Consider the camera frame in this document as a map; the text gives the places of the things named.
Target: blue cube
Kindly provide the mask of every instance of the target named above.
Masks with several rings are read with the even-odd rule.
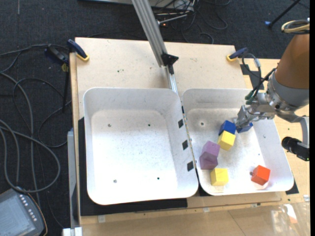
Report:
[[[229,132],[231,134],[235,134],[235,131],[236,131],[236,126],[234,123],[226,120],[220,127],[220,130],[219,130],[219,135],[223,132],[223,131],[226,131],[226,132]]]
[[[237,128],[236,130],[238,133],[242,133],[242,132],[249,131],[251,127],[252,127],[252,123],[250,122],[248,126],[246,126],[244,128]]]

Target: red cube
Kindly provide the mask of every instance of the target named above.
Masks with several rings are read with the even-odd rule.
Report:
[[[269,181],[270,169],[258,165],[252,172],[252,181],[264,185]]]

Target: black floor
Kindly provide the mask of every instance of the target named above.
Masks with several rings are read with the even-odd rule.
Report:
[[[272,29],[266,27],[265,21],[275,19],[293,1],[200,0],[195,6],[199,12],[185,21],[180,19],[161,28],[161,33],[165,41],[206,44],[213,41],[214,44],[234,45],[236,49],[247,47],[258,58],[280,59],[293,37],[282,33],[281,25],[307,19],[310,0],[301,0]],[[137,40],[145,39],[145,34],[133,6],[77,0],[0,0],[0,25],[0,120],[15,131],[31,135],[29,107],[18,87],[13,98],[15,83],[22,80],[20,85],[32,107],[33,137],[52,147],[61,164],[58,180],[47,191],[39,193],[48,235],[58,236],[62,227],[70,226],[67,146],[57,146],[66,141],[72,127],[71,109],[67,107],[63,114],[59,111],[44,121],[62,106],[63,98],[58,92],[63,95],[65,73],[59,65],[46,59],[44,46],[34,46],[20,55],[19,52],[6,53],[38,44],[65,46],[68,39],[79,36],[96,34],[95,37]],[[8,174],[16,184],[17,149],[10,133],[5,131],[5,137]],[[31,143],[20,137],[18,141],[21,154],[18,185],[34,189]],[[3,145],[0,137],[0,193],[10,188],[4,177]],[[41,146],[34,146],[33,154],[37,188],[40,189],[54,180],[57,165]]]

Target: purple cube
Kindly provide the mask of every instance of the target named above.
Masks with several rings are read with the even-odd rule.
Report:
[[[207,141],[203,146],[201,151],[201,156],[199,157],[201,169],[203,169],[203,165],[218,165],[218,155],[220,151],[220,145],[213,143],[211,141]]]
[[[219,135],[223,132],[223,131],[227,131],[233,135],[235,135],[235,131],[236,131],[236,126],[234,123],[226,120],[220,127],[219,130]]]
[[[202,170],[213,170],[218,165],[218,159],[213,161],[200,160],[200,168]]]

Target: cube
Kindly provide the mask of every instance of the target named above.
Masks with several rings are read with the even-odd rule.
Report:
[[[219,136],[218,144],[222,149],[230,150],[230,148],[234,145],[234,141],[235,135],[224,130]]]
[[[218,159],[217,158],[210,161],[210,160],[202,159],[200,157],[199,162],[200,162],[200,168],[202,170],[213,170],[216,166],[218,166]]]
[[[211,184],[213,186],[223,186],[228,183],[227,169],[215,168],[210,172]]]
[[[227,131],[231,134],[235,134],[235,131],[236,131],[236,126],[234,123],[226,120],[220,127],[220,130],[219,130],[219,135],[223,132],[223,131]]]
[[[269,181],[270,169],[258,165],[252,172],[252,181],[264,185]]]
[[[215,162],[219,155],[220,145],[213,143],[211,141],[207,141],[203,146],[201,151],[201,156],[199,157],[200,162],[202,160],[207,160],[211,162]]]
[[[249,131],[252,127],[252,123],[250,122],[248,126],[244,127],[244,128],[237,128],[237,133],[242,133],[242,132],[246,132]]]

